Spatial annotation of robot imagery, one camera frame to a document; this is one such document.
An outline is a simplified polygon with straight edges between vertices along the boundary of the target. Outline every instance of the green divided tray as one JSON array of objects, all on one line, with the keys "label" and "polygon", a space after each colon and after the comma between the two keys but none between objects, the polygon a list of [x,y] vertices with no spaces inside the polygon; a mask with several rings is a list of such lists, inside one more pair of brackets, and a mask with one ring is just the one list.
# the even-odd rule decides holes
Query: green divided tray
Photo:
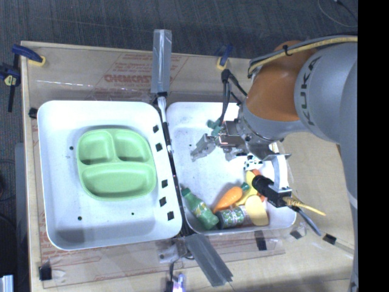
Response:
[{"label": "green divided tray", "polygon": [[99,200],[126,200],[153,191],[157,172],[148,141],[126,129],[101,129],[78,140],[77,166],[85,191]]}]

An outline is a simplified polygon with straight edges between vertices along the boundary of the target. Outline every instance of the green bottle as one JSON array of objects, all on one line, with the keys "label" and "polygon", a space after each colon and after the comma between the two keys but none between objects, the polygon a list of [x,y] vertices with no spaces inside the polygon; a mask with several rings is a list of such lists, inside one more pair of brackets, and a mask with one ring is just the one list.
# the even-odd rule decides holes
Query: green bottle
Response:
[{"label": "green bottle", "polygon": [[182,196],[187,200],[188,208],[195,217],[201,222],[206,230],[210,230],[219,223],[219,218],[212,213],[207,205],[196,197],[189,188],[181,190]]}]

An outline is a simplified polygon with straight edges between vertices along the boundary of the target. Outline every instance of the wooden table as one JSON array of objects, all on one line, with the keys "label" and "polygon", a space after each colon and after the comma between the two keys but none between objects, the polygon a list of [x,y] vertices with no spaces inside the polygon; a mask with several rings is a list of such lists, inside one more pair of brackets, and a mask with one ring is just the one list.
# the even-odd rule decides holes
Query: wooden table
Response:
[{"label": "wooden table", "polygon": [[[93,254],[56,251],[44,232],[36,119],[29,116],[48,100],[144,100],[151,81],[151,52],[23,41],[46,57],[37,67],[21,60],[24,145],[26,152],[30,286],[32,291],[164,291],[168,265],[158,263],[157,243],[103,248]],[[217,58],[172,54],[171,93],[176,101],[220,102],[222,85]],[[248,90],[248,60],[230,58],[230,70]],[[327,216],[310,214],[318,227],[335,236],[339,245],[322,240],[309,228],[296,239],[285,233],[267,235],[274,249],[259,252],[255,238],[213,239],[233,273],[233,282],[213,288],[195,261],[177,263],[175,274],[186,275],[187,291],[346,291],[354,247],[353,225],[342,162],[336,145],[309,133],[289,135],[280,150],[289,158],[289,184],[300,199]],[[305,230],[298,218],[296,228]],[[148,257],[143,267],[131,266]],[[52,264],[52,280],[40,281],[39,267]]]}]

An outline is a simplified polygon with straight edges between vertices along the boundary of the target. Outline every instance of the cable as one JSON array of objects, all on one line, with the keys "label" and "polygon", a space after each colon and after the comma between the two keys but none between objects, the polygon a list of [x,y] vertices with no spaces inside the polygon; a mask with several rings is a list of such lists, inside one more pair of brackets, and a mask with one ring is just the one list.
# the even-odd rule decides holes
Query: cable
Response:
[{"label": "cable", "polygon": [[304,220],[308,223],[308,225],[310,225],[310,227],[313,229],[313,231],[321,236],[322,235],[322,232],[320,231],[320,229],[317,227],[317,225],[314,223],[314,221],[312,221],[312,219],[306,215],[303,210],[301,210],[299,207],[295,207],[295,206],[291,206],[291,209],[297,213],[299,213],[303,218]]},{"label": "cable", "polygon": [[295,44],[291,47],[288,47],[286,49],[282,49],[282,50],[278,50],[278,51],[274,52],[273,55],[270,56],[269,58],[261,60],[257,63],[251,63],[249,70],[248,70],[248,78],[251,78],[254,70],[256,68],[258,68],[259,66],[262,66],[266,63],[269,63],[271,61],[274,61],[274,60],[281,58],[281,57],[284,57],[286,55],[291,55],[294,53],[298,53],[298,52],[302,52],[305,50],[309,50],[309,49],[313,49],[316,47],[321,47],[321,46],[325,46],[325,45],[329,45],[329,44],[334,44],[334,43],[357,42],[357,41],[358,41],[358,37],[356,37],[356,36],[347,36],[347,37],[341,36],[338,38],[330,38],[330,39],[326,39],[323,41],[310,43],[310,44],[307,44],[304,46],[301,46],[302,43],[297,43],[297,44]]},{"label": "cable", "polygon": [[[11,160],[11,159],[0,159],[0,164],[3,164],[3,163],[8,163],[8,164],[15,165],[14,160]],[[10,196],[8,198],[1,199],[3,193],[4,193],[4,189],[2,188],[2,182],[1,182],[1,179],[0,179],[0,203],[8,201],[8,200],[11,200],[12,198],[15,197],[15,195],[12,195],[12,196]]]},{"label": "cable", "polygon": [[301,202],[300,200],[295,200],[291,197],[284,197],[282,198],[283,201],[285,201],[287,206],[295,206],[295,207],[303,207],[307,210],[310,210],[312,212],[315,212],[317,214],[320,214],[322,216],[326,216],[326,214],[318,209],[315,209],[314,207],[308,206],[307,204]]},{"label": "cable", "polygon": [[233,93],[231,92],[231,95],[232,97],[237,101],[237,105],[239,106],[240,104],[242,104],[242,101]]},{"label": "cable", "polygon": [[16,230],[15,225],[10,221],[9,218],[5,217],[3,214],[0,213],[0,219],[7,223],[12,229]]},{"label": "cable", "polygon": [[[332,35],[322,36],[320,38],[314,38],[314,39],[310,39],[310,40],[299,42],[297,44],[294,44],[294,45],[290,46],[289,49],[294,49],[296,47],[305,46],[307,44],[312,44],[314,42],[324,41],[324,40],[333,39],[333,38],[341,38],[341,37],[348,38],[348,37],[350,37],[350,35],[353,35],[353,34],[344,34],[344,33],[342,33],[340,35],[339,34],[337,34],[337,35],[333,35],[332,34]],[[264,60],[265,58],[272,57],[275,54],[282,53],[282,52],[284,52],[284,50],[277,50],[277,51],[274,51],[274,52],[271,52],[271,53],[268,53],[268,54],[265,54],[265,55],[261,55],[259,57],[251,59],[249,61],[249,64],[254,64],[254,63],[258,62],[258,61]]]},{"label": "cable", "polygon": [[239,89],[239,91],[242,92],[244,96],[247,96],[247,93],[245,92],[245,90],[243,90],[243,88],[241,87],[238,80],[235,78],[233,74],[230,73],[229,79],[231,79],[232,83]]},{"label": "cable", "polygon": [[[334,1],[336,4],[340,5],[341,7],[344,7],[345,10],[351,14],[351,16],[355,19],[355,21],[358,23],[358,19],[356,18],[356,16],[354,15],[354,13],[347,7],[344,5],[344,3],[342,3],[340,0],[332,0]],[[320,11],[322,11],[322,13],[327,16],[331,21],[334,21],[335,23],[339,24],[339,25],[342,25],[344,27],[350,27],[350,28],[355,28],[355,27],[358,27],[358,25],[354,25],[354,26],[350,26],[350,25],[346,25],[346,24],[343,24],[341,23],[340,21],[337,21],[336,19],[334,19],[333,17],[329,16],[326,12],[324,12],[322,6],[320,5],[320,0],[317,0],[317,4],[318,4],[318,7],[320,9]]]},{"label": "cable", "polygon": [[221,126],[223,123],[224,115],[225,115],[225,112],[227,111],[227,107],[228,107],[229,102],[230,102],[230,94],[231,94],[230,83],[223,82],[223,84],[224,84],[224,87],[223,87],[223,109],[222,109],[221,116],[219,118],[219,126]]},{"label": "cable", "polygon": [[195,258],[189,258],[187,257],[188,253],[181,255],[178,257],[176,260],[172,261],[172,263],[169,265],[169,275],[170,275],[170,280],[166,281],[166,289],[165,292],[172,292],[173,287],[174,287],[174,282],[173,282],[173,271],[174,271],[174,263],[176,263],[179,259],[185,257],[186,259],[194,260]]}]

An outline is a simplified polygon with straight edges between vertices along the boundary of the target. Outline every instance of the gray metal bar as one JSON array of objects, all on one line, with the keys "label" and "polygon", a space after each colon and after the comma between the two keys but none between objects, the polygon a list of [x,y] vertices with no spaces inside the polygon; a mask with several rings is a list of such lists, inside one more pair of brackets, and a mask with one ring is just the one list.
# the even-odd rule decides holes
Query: gray metal bar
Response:
[{"label": "gray metal bar", "polygon": [[153,39],[153,71],[151,93],[169,92],[171,60],[171,31],[155,29]]},{"label": "gray metal bar", "polygon": [[13,275],[0,278],[0,292],[13,292]]},{"label": "gray metal bar", "polygon": [[185,237],[185,244],[213,287],[232,281],[232,273],[209,239],[202,234]]}]

